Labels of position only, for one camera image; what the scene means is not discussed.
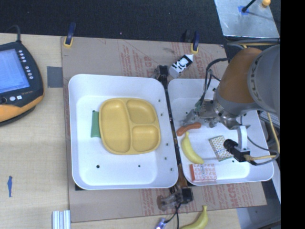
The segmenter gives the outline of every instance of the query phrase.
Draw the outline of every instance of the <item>yellow banana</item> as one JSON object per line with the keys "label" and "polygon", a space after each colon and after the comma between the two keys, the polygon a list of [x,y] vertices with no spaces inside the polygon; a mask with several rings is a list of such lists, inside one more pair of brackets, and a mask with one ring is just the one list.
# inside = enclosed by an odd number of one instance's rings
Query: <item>yellow banana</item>
{"label": "yellow banana", "polygon": [[188,135],[189,132],[186,132],[185,137],[181,142],[183,153],[189,159],[189,161],[193,162],[194,164],[203,164],[204,163],[203,159],[193,150]]}
{"label": "yellow banana", "polygon": [[206,209],[208,208],[207,205],[203,205],[203,211],[201,212],[198,219],[189,225],[186,225],[180,229],[204,229],[205,226],[208,224],[208,214],[206,212]]}

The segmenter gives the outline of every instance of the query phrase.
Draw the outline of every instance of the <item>yellow divided plate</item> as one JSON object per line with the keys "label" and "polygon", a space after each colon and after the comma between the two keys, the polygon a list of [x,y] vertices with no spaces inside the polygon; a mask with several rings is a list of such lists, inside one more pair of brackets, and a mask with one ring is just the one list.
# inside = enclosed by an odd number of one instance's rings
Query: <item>yellow divided plate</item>
{"label": "yellow divided plate", "polygon": [[104,146],[114,154],[143,154],[161,140],[155,108],[138,98],[112,98],[100,106],[100,133]]}

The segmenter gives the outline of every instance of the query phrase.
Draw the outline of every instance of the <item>cardboard sheet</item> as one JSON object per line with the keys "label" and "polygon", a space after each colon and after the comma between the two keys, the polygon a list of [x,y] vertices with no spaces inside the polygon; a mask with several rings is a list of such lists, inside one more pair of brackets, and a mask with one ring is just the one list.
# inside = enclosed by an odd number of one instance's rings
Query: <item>cardboard sheet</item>
{"label": "cardboard sheet", "polygon": [[[161,211],[157,206],[158,196],[170,195],[167,188],[88,191],[75,186],[71,175],[68,82],[80,73],[151,77],[158,65],[170,66],[184,54],[190,54],[191,44],[75,37],[73,45],[66,48],[63,39],[61,53],[71,221],[172,214],[172,210]],[[199,44],[193,64],[181,78],[204,78],[207,65],[225,57],[221,45]],[[221,78],[226,66],[227,62],[214,65],[215,76]],[[181,206],[179,213],[201,211],[202,205],[208,205],[209,210],[266,205],[261,182],[192,187],[192,191],[194,200]]]}

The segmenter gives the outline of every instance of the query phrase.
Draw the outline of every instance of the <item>wooden table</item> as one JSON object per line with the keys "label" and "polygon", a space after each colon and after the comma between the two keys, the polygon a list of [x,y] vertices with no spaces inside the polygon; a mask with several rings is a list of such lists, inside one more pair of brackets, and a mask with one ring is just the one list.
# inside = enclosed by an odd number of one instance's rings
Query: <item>wooden table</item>
{"label": "wooden table", "polygon": [[[16,34],[0,33],[0,45]],[[63,89],[47,88],[47,67],[61,67],[61,37],[21,35],[40,68],[45,97],[34,111],[0,127],[0,228],[50,229],[53,211],[69,210]],[[7,182],[12,176],[12,197]],[[198,213],[179,214],[180,227]],[[206,229],[239,229],[236,209],[209,211]],[[72,229],[154,228],[160,216],[72,223]],[[174,218],[166,229],[177,228]]]}

